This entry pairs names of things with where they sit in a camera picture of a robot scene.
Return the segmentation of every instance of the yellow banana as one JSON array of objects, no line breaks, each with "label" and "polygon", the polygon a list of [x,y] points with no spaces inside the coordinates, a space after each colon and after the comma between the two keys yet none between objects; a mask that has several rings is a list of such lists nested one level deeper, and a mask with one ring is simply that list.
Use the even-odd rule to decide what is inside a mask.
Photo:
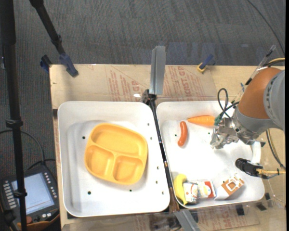
[{"label": "yellow banana", "polygon": [[179,198],[183,204],[187,204],[187,201],[185,200],[185,194],[184,194],[184,189],[183,189],[183,182],[187,180],[186,175],[184,174],[178,174],[176,178],[173,180],[173,189],[174,193]]}]

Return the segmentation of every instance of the tripod leg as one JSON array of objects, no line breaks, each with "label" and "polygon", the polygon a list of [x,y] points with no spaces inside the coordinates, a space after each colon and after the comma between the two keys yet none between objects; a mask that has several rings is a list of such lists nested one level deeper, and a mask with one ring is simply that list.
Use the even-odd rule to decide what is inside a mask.
[{"label": "tripod leg", "polygon": [[75,76],[78,74],[78,71],[75,69],[70,57],[65,53],[63,46],[62,46],[62,39],[59,34],[57,34],[56,30],[54,29],[53,23],[50,20],[50,17],[44,7],[44,0],[29,0],[31,5],[36,9],[39,14],[40,19],[42,20],[48,35],[51,38],[52,43],[57,48],[60,54],[60,61],[62,64],[67,66],[67,71],[71,76]]},{"label": "tripod leg", "polygon": [[14,191],[15,198],[19,198],[20,217],[23,231],[26,228],[26,202],[25,178],[23,168],[23,153],[21,130],[23,122],[20,117],[18,78],[15,56],[15,17],[13,0],[0,0],[0,33],[3,47],[4,65],[7,77],[7,86],[10,105],[10,119],[6,121],[6,126],[13,131],[14,156],[16,166],[17,190]]}]

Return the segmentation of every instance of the orange carrot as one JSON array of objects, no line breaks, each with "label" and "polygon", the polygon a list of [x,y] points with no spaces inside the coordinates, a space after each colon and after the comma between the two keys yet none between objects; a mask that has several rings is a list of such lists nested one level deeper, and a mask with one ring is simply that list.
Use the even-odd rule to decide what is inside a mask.
[{"label": "orange carrot", "polygon": [[188,134],[186,122],[184,121],[180,122],[180,128],[181,128],[181,136],[178,141],[178,145],[183,146],[185,144],[185,141],[187,139],[187,134]]},{"label": "orange carrot", "polygon": [[210,115],[199,115],[199,116],[195,116],[195,117],[191,117],[187,119],[188,122],[201,125],[201,126],[206,126],[206,127],[213,127],[214,120],[215,120],[215,117],[210,116]]}]

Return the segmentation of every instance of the wooden table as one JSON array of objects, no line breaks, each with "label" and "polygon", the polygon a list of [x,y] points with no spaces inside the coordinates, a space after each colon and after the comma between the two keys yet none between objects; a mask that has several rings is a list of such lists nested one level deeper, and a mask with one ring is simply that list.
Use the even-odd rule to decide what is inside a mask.
[{"label": "wooden table", "polygon": [[[145,89],[149,89],[149,65],[96,65],[76,64],[79,75],[71,77],[63,65],[50,66],[50,84],[54,110],[53,127],[55,137],[56,166],[59,187],[60,220],[62,230],[150,230],[150,215],[132,215],[99,218],[68,218],[63,203],[60,146],[56,110],[66,101],[138,101]],[[167,65],[165,68],[164,91],[161,97],[173,101],[216,100],[217,90],[226,88],[230,100],[235,97],[241,83],[245,83],[255,70],[255,66],[208,66],[203,74],[196,66]],[[278,129],[272,129],[274,145],[278,156],[285,162],[285,136]],[[262,165],[266,170],[276,170],[268,144],[262,150]],[[201,230],[232,229],[249,231],[286,230],[286,176],[280,175],[270,180],[263,180],[265,198],[260,203],[245,206],[244,218],[225,214],[204,213],[199,219]]]}]

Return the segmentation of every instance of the screen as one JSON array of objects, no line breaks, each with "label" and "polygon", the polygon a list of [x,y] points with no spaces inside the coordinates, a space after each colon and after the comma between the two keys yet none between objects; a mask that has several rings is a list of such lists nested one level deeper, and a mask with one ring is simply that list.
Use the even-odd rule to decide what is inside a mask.
[{"label": "screen", "polygon": [[[17,189],[17,181],[12,182],[14,190]],[[54,205],[50,192],[42,173],[25,177],[25,189],[27,192],[26,213],[30,214],[46,207]]]}]

